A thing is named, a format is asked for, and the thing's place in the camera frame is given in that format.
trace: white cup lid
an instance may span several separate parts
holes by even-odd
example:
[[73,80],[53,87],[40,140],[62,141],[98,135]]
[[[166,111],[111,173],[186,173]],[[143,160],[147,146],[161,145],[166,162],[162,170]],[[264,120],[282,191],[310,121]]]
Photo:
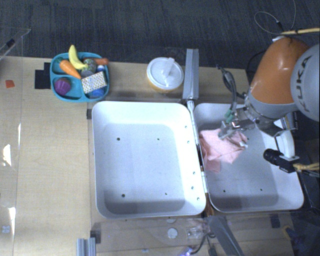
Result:
[[153,59],[149,63],[146,73],[149,80],[163,90],[174,90],[184,80],[184,72],[173,58],[159,57]]

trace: wire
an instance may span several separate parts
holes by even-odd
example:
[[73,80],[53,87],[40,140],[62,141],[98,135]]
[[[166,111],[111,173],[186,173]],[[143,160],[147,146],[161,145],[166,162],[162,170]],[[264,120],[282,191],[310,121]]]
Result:
[[202,240],[201,240],[201,243],[200,243],[198,249],[196,249],[195,251],[190,252],[190,255],[195,255],[195,254],[197,254],[197,253],[201,250],[201,248],[202,248],[202,246],[204,245],[206,239],[207,239],[207,241],[208,241],[209,247],[212,248],[212,246],[211,246],[211,244],[210,244],[210,242],[209,242],[209,238],[213,239],[213,238],[215,238],[215,237],[216,237],[216,235],[215,235],[213,232],[206,233],[206,234],[202,237]]
[[301,163],[294,163],[293,167],[296,168],[297,170],[309,170],[309,171],[319,171],[320,166],[319,163],[312,163],[312,164],[301,164]]
[[261,54],[264,54],[266,51],[267,51],[266,49],[265,49],[265,50],[262,50],[262,51],[259,51],[258,53],[256,53],[255,55],[253,55],[253,56],[249,59],[247,65],[246,65],[246,69],[245,69],[246,73],[255,73],[255,71],[249,70],[250,64],[251,64],[252,60],[253,60],[255,57],[257,57],[257,56],[259,56],[259,55],[261,55]]
[[245,96],[243,94],[240,94],[237,92],[236,82],[232,73],[229,71],[226,71],[223,67],[219,66],[218,64],[216,65],[216,68],[218,70],[221,70],[224,85],[232,93],[232,102],[236,103],[237,97],[241,99],[245,99]]
[[[291,27],[290,27],[289,30],[292,30],[292,29],[294,28],[295,23],[296,23],[296,16],[297,16],[297,6],[296,6],[296,2],[295,2],[295,0],[292,0],[292,2],[293,2],[293,6],[294,6],[294,15],[293,15],[292,25],[291,25]],[[284,28],[282,27],[281,22],[280,22],[275,16],[273,16],[271,13],[269,13],[269,12],[267,12],[267,11],[257,11],[257,12],[254,14],[254,17],[253,17],[253,18],[254,18],[254,22],[259,26],[260,29],[262,29],[263,31],[265,31],[265,32],[267,32],[267,33],[269,33],[269,34],[272,34],[272,35],[278,35],[278,36],[279,36],[279,35],[282,35],[282,33],[271,32],[271,31],[265,29],[264,27],[262,27],[262,26],[258,23],[258,21],[257,21],[257,15],[258,15],[258,14],[266,14],[266,15],[271,16],[271,17],[275,20],[275,22],[277,23],[277,25],[280,27],[280,29],[282,30],[282,32],[284,32]]]
[[293,167],[295,168],[297,173],[302,173],[311,177],[320,178],[320,166],[318,162],[307,165],[301,163],[294,163]]

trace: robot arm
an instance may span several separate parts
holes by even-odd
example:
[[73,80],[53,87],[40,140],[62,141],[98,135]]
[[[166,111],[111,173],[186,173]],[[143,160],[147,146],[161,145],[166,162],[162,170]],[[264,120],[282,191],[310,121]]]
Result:
[[233,120],[222,122],[221,139],[253,127],[277,137],[283,130],[274,122],[297,110],[319,121],[319,44],[308,49],[294,38],[275,41],[258,66],[244,104]]

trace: gray carpet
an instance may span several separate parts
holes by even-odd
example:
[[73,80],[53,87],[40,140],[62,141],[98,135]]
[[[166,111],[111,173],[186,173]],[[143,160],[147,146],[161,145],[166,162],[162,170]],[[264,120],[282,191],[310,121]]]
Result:
[[[294,29],[318,27],[319,0],[295,0]],[[200,65],[245,68],[275,37],[254,15],[270,12],[285,30],[294,18],[292,0],[0,0],[0,24],[31,28],[24,55],[48,57],[93,52],[112,61],[147,63],[159,56],[185,63],[186,48],[198,48]],[[270,16],[257,15],[267,30],[281,32]],[[301,37],[309,45],[319,34]],[[253,68],[259,58],[252,62]]]

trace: toy carrot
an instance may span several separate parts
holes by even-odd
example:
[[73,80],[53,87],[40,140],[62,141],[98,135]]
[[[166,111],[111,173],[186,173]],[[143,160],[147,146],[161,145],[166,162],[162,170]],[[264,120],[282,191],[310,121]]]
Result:
[[81,75],[75,69],[75,67],[70,63],[67,59],[58,59],[60,69],[64,71],[66,74],[73,76],[75,78],[81,79]]
[[91,58],[91,57],[83,58],[84,61],[86,59],[94,60],[97,65],[108,65],[109,64],[109,60],[107,58]]

